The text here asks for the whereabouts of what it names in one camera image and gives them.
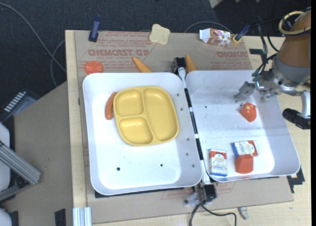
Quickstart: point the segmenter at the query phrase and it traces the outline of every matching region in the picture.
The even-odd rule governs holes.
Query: black surface
[[[209,0],[0,0],[19,11],[34,27],[50,52],[64,39],[65,30],[91,30],[96,15],[102,18],[100,30],[150,30],[158,23],[171,32],[184,32],[200,21],[221,23],[238,33],[248,23],[284,16],[304,9],[311,0],[224,0],[214,9]],[[277,23],[267,23],[270,36],[277,35]],[[200,24],[188,32],[211,27]],[[247,35],[258,35],[255,26]],[[56,58],[65,67],[65,47]],[[0,5],[0,104],[15,91],[28,88],[44,96],[55,88],[50,75],[50,57],[29,26],[12,10]],[[66,74],[56,65],[57,84]]]

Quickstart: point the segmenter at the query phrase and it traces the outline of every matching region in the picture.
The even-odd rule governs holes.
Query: carrot
[[[112,93],[105,105],[105,118],[107,120],[111,120],[113,118],[113,101],[116,94],[117,92]]]
[[[193,60],[188,54],[186,55],[186,61],[187,61],[187,73],[197,70],[196,65],[194,64]]]
[[[136,57],[133,57],[133,61],[135,62],[137,69],[140,72],[152,72],[152,70],[145,63],[138,60]]]

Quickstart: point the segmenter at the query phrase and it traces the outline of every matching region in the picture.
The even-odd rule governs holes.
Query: yellow plate
[[[156,86],[121,90],[113,111],[120,136],[134,146],[168,142],[179,133],[179,122],[168,92]]]

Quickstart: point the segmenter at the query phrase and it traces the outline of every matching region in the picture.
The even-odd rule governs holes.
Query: red object
[[[84,71],[87,75],[90,75],[92,73],[102,73],[103,65],[98,61],[89,61],[85,64]]]
[[[250,154],[239,155],[235,161],[236,172],[241,174],[253,171],[253,157]]]
[[[239,113],[249,122],[254,121],[257,117],[256,106],[249,102],[246,102]]]

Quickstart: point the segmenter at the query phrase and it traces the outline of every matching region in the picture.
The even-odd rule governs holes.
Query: white tray
[[[263,103],[255,91],[247,100],[234,101],[234,94],[243,83],[252,82],[252,73],[249,70],[193,71],[186,77],[206,168],[209,168],[209,149],[227,152],[228,175],[212,177],[219,182],[292,175],[300,168],[277,97]],[[238,111],[247,101],[257,106],[253,122],[248,122]],[[260,155],[254,157],[251,173],[239,174],[235,171],[232,143],[245,140],[255,140]]]
[[[159,86],[171,96],[178,136],[167,143],[132,146],[120,137],[115,119],[105,119],[113,92]],[[83,81],[91,183],[103,195],[194,186],[201,180],[198,150],[182,82],[171,73],[95,73]]]

